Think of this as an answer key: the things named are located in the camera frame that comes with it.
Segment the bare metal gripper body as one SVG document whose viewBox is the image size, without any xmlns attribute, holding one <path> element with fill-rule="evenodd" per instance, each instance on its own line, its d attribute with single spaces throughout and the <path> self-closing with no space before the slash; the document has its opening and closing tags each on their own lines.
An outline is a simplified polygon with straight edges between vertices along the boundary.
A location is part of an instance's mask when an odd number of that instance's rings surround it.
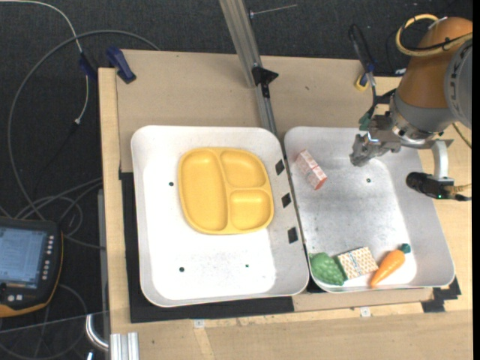
<svg viewBox="0 0 480 360">
<path fill-rule="evenodd" d="M 382 143 L 384 153 L 396 153 L 402 146 L 423 148 L 431 132 L 418 129 L 401 115 L 374 115 L 368 127 L 368 142 Z"/>
</svg>

